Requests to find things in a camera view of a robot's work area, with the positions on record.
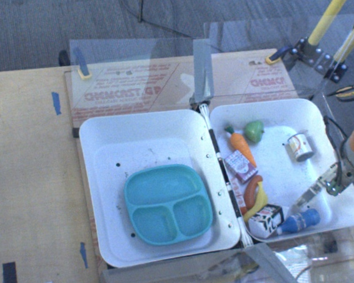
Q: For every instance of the white packet with red print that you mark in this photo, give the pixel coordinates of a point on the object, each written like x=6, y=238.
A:
x=238, y=195

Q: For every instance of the black and white milk carton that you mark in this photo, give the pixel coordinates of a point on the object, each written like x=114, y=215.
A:
x=265, y=221

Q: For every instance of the thin black and white rod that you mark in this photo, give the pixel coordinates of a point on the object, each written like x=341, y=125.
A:
x=214, y=140

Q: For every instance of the orange carrot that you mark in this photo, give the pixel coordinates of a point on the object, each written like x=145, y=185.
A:
x=241, y=145

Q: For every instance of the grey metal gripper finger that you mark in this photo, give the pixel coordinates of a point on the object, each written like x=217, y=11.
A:
x=308, y=195

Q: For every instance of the green pepper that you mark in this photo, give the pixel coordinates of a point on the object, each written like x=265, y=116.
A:
x=254, y=131

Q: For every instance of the white plastic tray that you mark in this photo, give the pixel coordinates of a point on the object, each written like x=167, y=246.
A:
x=281, y=177
x=151, y=134

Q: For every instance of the brown cardboard board red print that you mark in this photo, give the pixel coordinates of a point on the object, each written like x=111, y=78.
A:
x=128, y=92

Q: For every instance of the white can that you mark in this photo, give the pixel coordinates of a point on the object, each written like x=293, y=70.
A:
x=300, y=147

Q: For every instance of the yellow banana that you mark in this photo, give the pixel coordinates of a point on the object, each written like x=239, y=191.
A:
x=260, y=202

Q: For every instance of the blue bottle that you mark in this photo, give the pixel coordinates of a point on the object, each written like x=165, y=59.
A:
x=300, y=221

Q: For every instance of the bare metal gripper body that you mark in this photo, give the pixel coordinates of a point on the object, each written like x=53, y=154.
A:
x=329, y=175

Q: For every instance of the blue divided plate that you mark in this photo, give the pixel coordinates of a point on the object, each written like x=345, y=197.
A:
x=167, y=201

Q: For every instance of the orange sausage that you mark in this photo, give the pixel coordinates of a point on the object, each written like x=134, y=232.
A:
x=250, y=191

